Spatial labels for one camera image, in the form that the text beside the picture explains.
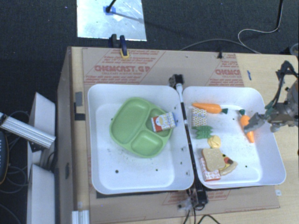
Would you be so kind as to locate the red and white packet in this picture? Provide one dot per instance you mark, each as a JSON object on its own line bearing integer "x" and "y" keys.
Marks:
{"x": 211, "y": 176}

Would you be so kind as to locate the green divided plate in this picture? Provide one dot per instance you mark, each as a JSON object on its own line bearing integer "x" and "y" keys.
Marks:
{"x": 127, "y": 125}

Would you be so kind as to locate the red yellow white carton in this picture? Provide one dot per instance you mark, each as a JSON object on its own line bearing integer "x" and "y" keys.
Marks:
{"x": 163, "y": 122}

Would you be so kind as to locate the short orange carrot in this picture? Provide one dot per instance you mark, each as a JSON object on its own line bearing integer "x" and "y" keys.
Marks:
{"x": 244, "y": 120}

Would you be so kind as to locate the white yellow patterned carton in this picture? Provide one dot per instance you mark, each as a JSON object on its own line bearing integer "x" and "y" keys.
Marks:
{"x": 199, "y": 118}

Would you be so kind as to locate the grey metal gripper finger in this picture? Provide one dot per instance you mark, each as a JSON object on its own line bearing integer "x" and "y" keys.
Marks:
{"x": 253, "y": 126}
{"x": 258, "y": 118}

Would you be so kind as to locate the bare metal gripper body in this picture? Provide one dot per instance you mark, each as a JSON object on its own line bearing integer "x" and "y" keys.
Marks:
{"x": 283, "y": 117}

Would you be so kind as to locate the pizza slice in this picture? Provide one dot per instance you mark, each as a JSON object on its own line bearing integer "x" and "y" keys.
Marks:
{"x": 230, "y": 165}

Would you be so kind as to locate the tan bread slice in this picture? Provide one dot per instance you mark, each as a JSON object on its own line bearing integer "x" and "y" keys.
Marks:
{"x": 213, "y": 158}

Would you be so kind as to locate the green leafy toy vegetable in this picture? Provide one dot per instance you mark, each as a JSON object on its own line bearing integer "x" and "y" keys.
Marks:
{"x": 202, "y": 132}

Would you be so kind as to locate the long orange carrot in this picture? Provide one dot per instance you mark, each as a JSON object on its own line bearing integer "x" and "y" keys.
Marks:
{"x": 206, "y": 107}

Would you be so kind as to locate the brown cardboard board red print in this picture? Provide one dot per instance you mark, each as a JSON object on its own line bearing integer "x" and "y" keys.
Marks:
{"x": 149, "y": 65}

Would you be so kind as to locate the yellow toy food lump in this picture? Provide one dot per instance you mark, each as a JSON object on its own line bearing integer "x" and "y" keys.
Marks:
{"x": 214, "y": 142}

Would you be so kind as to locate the thin black and white rod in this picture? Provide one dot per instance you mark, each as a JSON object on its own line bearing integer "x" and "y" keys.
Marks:
{"x": 188, "y": 137}

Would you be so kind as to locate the white plastic tray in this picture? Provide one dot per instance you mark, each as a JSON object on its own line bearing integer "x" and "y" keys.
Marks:
{"x": 257, "y": 162}
{"x": 130, "y": 176}

